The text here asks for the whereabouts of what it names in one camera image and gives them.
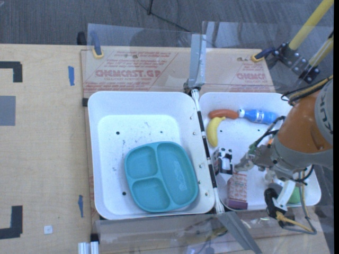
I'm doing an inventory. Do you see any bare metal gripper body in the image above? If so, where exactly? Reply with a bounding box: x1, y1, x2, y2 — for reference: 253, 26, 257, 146
251, 143, 286, 177

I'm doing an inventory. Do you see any black and white carton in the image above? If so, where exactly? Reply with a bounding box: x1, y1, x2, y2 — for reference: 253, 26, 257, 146
212, 147, 234, 176

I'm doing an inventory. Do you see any white plastic tray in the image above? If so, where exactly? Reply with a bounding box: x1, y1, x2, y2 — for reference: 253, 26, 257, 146
198, 92, 322, 212
87, 90, 216, 221

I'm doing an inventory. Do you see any red and white carton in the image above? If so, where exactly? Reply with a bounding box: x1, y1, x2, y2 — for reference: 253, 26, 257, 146
225, 171, 249, 211

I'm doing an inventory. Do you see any blue plastic bottle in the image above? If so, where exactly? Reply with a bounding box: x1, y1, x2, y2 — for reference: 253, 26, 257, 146
237, 108, 279, 125

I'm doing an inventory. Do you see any yellow banana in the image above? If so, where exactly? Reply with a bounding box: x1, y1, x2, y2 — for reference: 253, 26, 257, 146
206, 116, 227, 148

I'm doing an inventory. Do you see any green round object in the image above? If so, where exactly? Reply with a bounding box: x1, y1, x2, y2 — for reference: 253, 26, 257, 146
287, 186, 302, 205

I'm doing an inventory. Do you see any orange toy sausage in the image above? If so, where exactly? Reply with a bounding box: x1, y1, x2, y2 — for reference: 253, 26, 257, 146
208, 108, 239, 121

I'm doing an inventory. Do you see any teal divided plate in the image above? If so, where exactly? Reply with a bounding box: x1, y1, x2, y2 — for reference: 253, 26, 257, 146
123, 141, 200, 213

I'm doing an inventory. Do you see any brown cardboard board red print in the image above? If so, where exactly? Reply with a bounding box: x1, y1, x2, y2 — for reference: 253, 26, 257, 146
80, 45, 327, 239

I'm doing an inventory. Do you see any black cylinder on white bracket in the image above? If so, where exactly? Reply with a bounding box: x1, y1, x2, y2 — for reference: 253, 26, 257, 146
264, 178, 296, 220

